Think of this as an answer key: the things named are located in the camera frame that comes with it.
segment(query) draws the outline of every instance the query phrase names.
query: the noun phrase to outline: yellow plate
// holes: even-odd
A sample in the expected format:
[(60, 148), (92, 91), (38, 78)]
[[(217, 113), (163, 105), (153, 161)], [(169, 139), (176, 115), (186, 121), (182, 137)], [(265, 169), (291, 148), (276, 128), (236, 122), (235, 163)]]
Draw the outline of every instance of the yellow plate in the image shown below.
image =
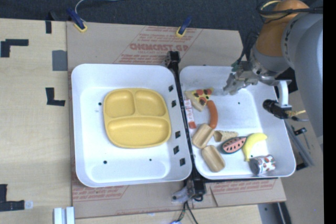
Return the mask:
[(171, 135), (166, 103), (153, 90), (113, 90), (105, 96), (103, 113), (107, 136), (118, 147), (158, 146)]

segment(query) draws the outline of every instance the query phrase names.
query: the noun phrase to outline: cardboard box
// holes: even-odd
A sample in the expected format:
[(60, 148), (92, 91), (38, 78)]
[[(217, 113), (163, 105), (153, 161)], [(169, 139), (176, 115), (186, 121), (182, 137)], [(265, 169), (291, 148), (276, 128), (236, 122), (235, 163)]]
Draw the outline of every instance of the cardboard box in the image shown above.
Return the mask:
[[(161, 65), (168, 51), (179, 51), (180, 70), (192, 65), (230, 66), (241, 53), (239, 32), (188, 28), (177, 38), (177, 27), (86, 23), (79, 32), (67, 22), (69, 119), (72, 162), (72, 205), (76, 218), (139, 214), (180, 210), (172, 194), (183, 182), (90, 188), (76, 176), (73, 146), (71, 72), (82, 63), (131, 63)], [(277, 179), (235, 180), (207, 183), (207, 193), (192, 208), (285, 201), (282, 183)]]

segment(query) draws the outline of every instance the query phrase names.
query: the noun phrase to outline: white bracket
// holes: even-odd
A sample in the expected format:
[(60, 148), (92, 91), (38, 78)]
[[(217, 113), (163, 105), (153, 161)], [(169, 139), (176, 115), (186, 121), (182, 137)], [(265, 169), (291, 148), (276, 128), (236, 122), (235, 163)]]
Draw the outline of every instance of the white bracket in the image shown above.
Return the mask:
[(54, 224), (75, 224), (75, 210), (73, 207), (54, 208), (52, 218)]
[(290, 107), (289, 103), (289, 92), (287, 80), (279, 80), (278, 90), (279, 90), (279, 106), (281, 108)]

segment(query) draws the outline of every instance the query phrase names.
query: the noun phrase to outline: toy sausage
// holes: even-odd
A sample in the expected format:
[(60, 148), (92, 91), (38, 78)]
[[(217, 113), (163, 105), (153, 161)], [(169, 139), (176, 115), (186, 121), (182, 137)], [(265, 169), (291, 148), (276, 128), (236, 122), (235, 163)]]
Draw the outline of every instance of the toy sausage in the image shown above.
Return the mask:
[(217, 108), (216, 105), (214, 103), (214, 101), (212, 100), (208, 100), (206, 102), (208, 108), (209, 108), (209, 112), (210, 112), (210, 123), (209, 126), (214, 129), (217, 127), (217, 123), (218, 123), (218, 112), (217, 112)]

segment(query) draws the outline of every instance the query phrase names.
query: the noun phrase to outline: metal bracket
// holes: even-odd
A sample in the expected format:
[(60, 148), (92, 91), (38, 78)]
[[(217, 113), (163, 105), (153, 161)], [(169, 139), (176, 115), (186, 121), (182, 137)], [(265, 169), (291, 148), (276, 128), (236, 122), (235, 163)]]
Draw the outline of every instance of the metal bracket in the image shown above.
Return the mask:
[(75, 210), (73, 207), (65, 209), (54, 208), (52, 216), (53, 224), (75, 224)]
[(306, 150), (306, 148), (301, 144), (300, 140), (295, 135), (291, 125), (289, 124), (288, 120), (285, 120), (286, 129), (288, 132), (289, 138), (292, 140), (294, 146), (298, 149), (300, 156), (302, 157), (304, 166), (314, 166), (314, 161), (311, 158), (309, 152)]
[(174, 76), (175, 76), (175, 83), (176, 83), (176, 90), (178, 94), (178, 100), (180, 102), (181, 106), (181, 113), (182, 113), (182, 118), (183, 118), (183, 123), (184, 123), (184, 130), (186, 133), (186, 138), (188, 142), (188, 147), (189, 147), (189, 153), (190, 153), (190, 158), (192, 162), (192, 173), (190, 177), (186, 181), (186, 186), (175, 193), (173, 197), (175, 196), (175, 200), (183, 200), (185, 199), (185, 195), (191, 195), (199, 198), (200, 200), (203, 199), (203, 194), (206, 193), (206, 188), (205, 188), (205, 182), (203, 180), (203, 177), (199, 174), (199, 172), (196, 169), (195, 166), (195, 159), (194, 159), (194, 154), (192, 150), (192, 143), (191, 143), (191, 138), (189, 135), (189, 129), (188, 129), (188, 122), (187, 118), (185, 115), (185, 110), (184, 110), (184, 100), (183, 100), (183, 95), (182, 95), (182, 89), (181, 89), (181, 83), (180, 83), (180, 76), (179, 76), (179, 63), (180, 63), (180, 53), (178, 51), (169, 51), (167, 53), (166, 59), (164, 61), (164, 65), (170, 69)]
[(305, 133), (306, 131), (307, 131), (307, 129), (303, 127), (303, 128), (301, 128), (299, 130), (294, 131), (294, 134), (295, 135), (299, 135), (299, 134)]
[(186, 185), (179, 191), (172, 194), (172, 202), (184, 204), (195, 195), (194, 183), (191, 179), (187, 180)]

